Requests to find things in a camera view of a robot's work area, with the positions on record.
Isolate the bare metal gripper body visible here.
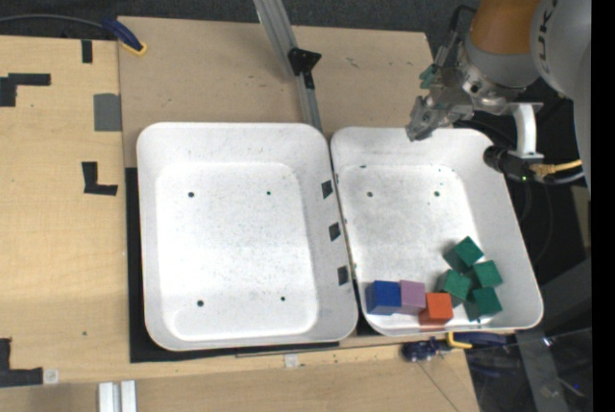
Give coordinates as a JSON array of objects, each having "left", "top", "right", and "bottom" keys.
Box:
[{"left": 421, "top": 61, "right": 516, "bottom": 125}]

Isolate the white plastic tray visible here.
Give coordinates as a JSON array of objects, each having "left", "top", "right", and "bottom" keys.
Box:
[
  {"left": 135, "top": 121, "right": 359, "bottom": 352},
  {"left": 329, "top": 126, "right": 546, "bottom": 338}
]

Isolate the green cube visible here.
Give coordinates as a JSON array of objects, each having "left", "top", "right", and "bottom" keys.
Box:
[
  {"left": 442, "top": 235, "right": 486, "bottom": 275},
  {"left": 462, "top": 285, "right": 504, "bottom": 323},
  {"left": 468, "top": 259, "right": 504, "bottom": 290},
  {"left": 435, "top": 268, "right": 475, "bottom": 306}
]

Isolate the purple cube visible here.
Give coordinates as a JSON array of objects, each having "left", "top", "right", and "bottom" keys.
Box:
[{"left": 398, "top": 279, "right": 428, "bottom": 317}]

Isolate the blue cube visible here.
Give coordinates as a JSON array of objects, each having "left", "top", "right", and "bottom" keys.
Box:
[{"left": 364, "top": 279, "right": 403, "bottom": 317}]

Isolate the orange cube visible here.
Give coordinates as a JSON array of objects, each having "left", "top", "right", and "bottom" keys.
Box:
[{"left": 417, "top": 291, "right": 455, "bottom": 327}]

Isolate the black cylinder on white bracket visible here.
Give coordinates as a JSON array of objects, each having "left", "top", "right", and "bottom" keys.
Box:
[{"left": 482, "top": 101, "right": 546, "bottom": 183}]

